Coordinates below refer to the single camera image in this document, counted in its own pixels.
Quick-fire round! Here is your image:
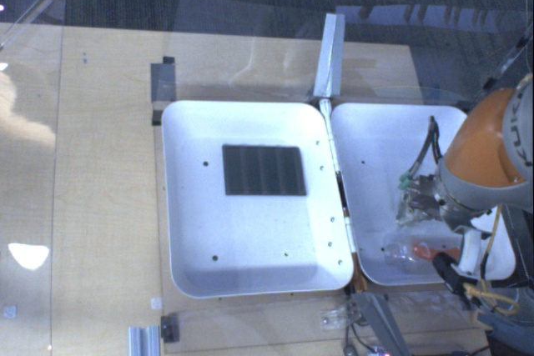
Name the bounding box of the black cylinder on white bracket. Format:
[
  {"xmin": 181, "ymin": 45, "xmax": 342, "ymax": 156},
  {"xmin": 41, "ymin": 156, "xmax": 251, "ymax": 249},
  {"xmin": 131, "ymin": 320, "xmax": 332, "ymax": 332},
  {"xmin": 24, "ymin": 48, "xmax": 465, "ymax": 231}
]
[{"xmin": 431, "ymin": 227, "xmax": 485, "ymax": 308}]

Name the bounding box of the clear plastic piece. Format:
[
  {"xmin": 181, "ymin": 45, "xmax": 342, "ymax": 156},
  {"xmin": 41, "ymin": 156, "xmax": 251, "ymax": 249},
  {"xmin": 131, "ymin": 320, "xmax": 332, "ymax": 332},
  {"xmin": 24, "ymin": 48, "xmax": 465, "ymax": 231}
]
[{"xmin": 320, "ymin": 303, "xmax": 362, "ymax": 331}]

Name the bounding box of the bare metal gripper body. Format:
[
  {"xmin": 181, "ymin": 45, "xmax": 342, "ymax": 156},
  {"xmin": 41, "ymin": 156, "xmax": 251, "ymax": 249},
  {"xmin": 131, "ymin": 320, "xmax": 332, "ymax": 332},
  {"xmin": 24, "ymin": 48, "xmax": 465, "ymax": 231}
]
[{"xmin": 401, "ymin": 173, "xmax": 451, "ymax": 223}]

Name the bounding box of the white plastic tray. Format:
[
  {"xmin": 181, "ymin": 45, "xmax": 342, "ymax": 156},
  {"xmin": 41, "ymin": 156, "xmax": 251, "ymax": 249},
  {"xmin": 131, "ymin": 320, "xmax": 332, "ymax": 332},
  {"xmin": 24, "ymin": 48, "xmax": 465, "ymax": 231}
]
[
  {"xmin": 330, "ymin": 102, "xmax": 517, "ymax": 287},
  {"xmin": 160, "ymin": 99, "xmax": 355, "ymax": 299}
]

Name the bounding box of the clear plastic bottle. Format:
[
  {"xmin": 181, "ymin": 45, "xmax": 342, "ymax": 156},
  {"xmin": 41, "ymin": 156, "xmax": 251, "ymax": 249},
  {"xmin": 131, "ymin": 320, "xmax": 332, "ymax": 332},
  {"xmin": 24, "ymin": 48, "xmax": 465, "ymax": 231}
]
[{"xmin": 382, "ymin": 233, "xmax": 440, "ymax": 273}]

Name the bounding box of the dark grey ribbed rectangular mat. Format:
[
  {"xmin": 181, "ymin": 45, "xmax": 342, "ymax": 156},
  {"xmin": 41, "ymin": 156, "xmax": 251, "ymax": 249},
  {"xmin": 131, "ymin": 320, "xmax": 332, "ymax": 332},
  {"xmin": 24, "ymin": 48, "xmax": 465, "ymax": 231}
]
[{"xmin": 221, "ymin": 143, "xmax": 308, "ymax": 198}]

